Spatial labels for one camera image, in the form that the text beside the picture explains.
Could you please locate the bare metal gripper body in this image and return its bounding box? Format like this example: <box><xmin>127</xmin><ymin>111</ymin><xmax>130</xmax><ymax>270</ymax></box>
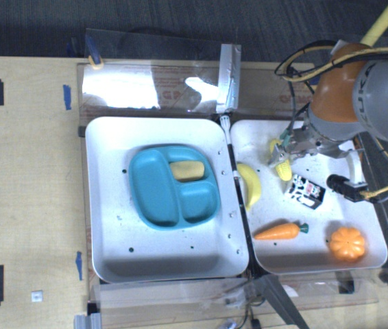
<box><xmin>282</xmin><ymin>127</ymin><xmax>350</xmax><ymax>160</ymax></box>

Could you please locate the yellow corn cob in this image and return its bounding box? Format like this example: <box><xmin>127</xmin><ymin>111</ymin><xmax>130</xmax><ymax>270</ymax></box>
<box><xmin>269</xmin><ymin>138</ymin><xmax>293</xmax><ymax>182</ymax></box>

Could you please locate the yellow banana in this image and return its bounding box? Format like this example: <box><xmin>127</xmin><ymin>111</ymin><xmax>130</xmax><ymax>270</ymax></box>
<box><xmin>236</xmin><ymin>162</ymin><xmax>262</xmax><ymax>212</ymax></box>

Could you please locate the black and white carton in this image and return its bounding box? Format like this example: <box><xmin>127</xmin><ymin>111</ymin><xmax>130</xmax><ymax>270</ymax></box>
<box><xmin>284</xmin><ymin>173</ymin><xmax>326</xmax><ymax>210</ymax></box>

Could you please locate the orange carrot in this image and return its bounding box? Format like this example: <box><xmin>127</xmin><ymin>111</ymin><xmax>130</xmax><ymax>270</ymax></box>
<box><xmin>254</xmin><ymin>222</ymin><xmax>310</xmax><ymax>241</ymax></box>

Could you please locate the yellow bread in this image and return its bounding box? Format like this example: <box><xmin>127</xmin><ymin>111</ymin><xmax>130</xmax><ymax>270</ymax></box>
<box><xmin>169</xmin><ymin>160</ymin><xmax>206</xmax><ymax>183</ymax></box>

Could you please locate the white plastic tray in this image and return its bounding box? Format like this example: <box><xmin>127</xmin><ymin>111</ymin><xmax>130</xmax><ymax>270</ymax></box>
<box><xmin>230</xmin><ymin>119</ymin><xmax>388</xmax><ymax>276</ymax></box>
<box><xmin>84</xmin><ymin>116</ymin><xmax>250</xmax><ymax>284</ymax></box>

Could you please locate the orange pumpkin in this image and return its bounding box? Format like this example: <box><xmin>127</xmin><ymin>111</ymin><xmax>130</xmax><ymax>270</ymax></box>
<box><xmin>328</xmin><ymin>227</ymin><xmax>366</xmax><ymax>263</ymax></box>

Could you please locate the blue divided plate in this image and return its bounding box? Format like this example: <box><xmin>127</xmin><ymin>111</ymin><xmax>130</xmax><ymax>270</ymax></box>
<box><xmin>128</xmin><ymin>144</ymin><xmax>221</xmax><ymax>232</ymax></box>

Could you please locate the black cylinder on white bracket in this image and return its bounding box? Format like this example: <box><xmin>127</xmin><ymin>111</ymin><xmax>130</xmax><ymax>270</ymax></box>
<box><xmin>326</xmin><ymin>148</ymin><xmax>369</xmax><ymax>204</ymax></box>

